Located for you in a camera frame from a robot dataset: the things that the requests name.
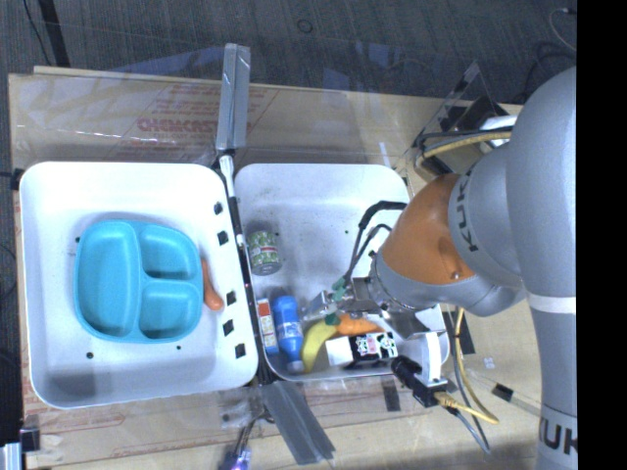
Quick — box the white plastic tray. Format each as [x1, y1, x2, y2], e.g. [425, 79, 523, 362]
[233, 163, 451, 384]
[18, 161, 260, 410]

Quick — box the blue divided plate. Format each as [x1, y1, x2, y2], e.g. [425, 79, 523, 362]
[72, 218, 205, 345]

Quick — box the black cylinder on white bracket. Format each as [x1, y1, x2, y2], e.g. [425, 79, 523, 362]
[390, 305, 450, 408]

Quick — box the yellow banana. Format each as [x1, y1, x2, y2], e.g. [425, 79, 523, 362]
[300, 317, 341, 375]

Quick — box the blue bottle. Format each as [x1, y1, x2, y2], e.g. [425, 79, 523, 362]
[271, 295, 307, 375]

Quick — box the white carton with cow print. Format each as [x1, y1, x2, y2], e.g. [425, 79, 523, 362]
[324, 331, 400, 369]

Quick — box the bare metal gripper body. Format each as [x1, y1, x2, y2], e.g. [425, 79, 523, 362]
[320, 276, 389, 320]

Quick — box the orange and white carton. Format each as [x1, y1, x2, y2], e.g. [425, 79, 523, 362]
[256, 298, 281, 357]

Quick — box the brown cardboard board red print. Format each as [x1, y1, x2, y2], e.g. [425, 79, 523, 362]
[7, 66, 543, 470]

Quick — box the orange carrot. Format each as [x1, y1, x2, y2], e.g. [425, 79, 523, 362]
[323, 311, 387, 338]

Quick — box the green and white can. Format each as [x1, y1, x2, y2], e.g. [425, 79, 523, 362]
[245, 229, 284, 277]

